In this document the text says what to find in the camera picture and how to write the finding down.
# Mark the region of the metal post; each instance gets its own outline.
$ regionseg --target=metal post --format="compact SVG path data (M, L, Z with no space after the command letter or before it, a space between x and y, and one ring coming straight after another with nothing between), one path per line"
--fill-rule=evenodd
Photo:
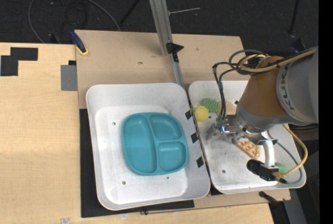
M185 88L179 62L175 61L172 54L168 53L167 44L172 43L172 34L169 21L169 12L165 0L149 0L157 34L160 40L162 55L169 55L175 82Z

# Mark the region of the yellow ball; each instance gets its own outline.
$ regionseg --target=yellow ball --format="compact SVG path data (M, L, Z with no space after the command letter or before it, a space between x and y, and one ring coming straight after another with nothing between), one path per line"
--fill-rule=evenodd
M198 122L204 122L209 118L209 111L203 105L199 105L194 108L194 114Z

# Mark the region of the black clamp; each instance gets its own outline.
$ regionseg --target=black clamp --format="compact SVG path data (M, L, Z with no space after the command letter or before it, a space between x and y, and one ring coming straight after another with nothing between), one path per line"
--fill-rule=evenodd
M166 50L168 51L168 54L172 54L173 60L177 63L179 63L178 55L177 53L182 50L184 47L175 43L167 43L166 44Z

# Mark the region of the blue plate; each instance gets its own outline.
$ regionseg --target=blue plate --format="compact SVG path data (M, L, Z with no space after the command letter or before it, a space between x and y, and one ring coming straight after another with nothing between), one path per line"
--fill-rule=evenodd
M173 173L187 163L184 131L169 114L130 115L123 122L121 135L127 164L139 175Z

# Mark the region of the black floor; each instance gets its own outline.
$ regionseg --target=black floor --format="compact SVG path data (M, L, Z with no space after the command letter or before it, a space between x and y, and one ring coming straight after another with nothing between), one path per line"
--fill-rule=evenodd
M292 53L295 39L302 39L306 48L318 45L319 0L299 0L294 25L296 0L166 3L169 11L200 7L171 14L172 33L235 35L241 38L245 49L270 54ZM118 30L111 17L121 31L156 32L149 0L0 0L0 42L71 43L69 31L73 29ZM310 198L306 190L301 196Z

